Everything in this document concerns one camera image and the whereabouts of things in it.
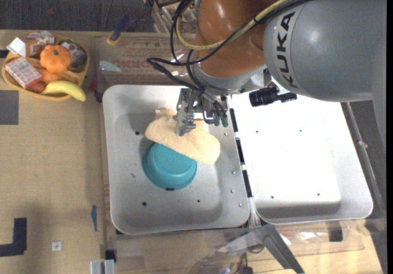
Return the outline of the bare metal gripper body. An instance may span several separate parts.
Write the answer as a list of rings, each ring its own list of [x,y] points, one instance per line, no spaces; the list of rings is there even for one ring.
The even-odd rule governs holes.
[[[177,102],[176,119],[180,122],[204,120],[205,122],[227,122],[227,98],[215,96],[207,91],[199,92],[182,88]]]

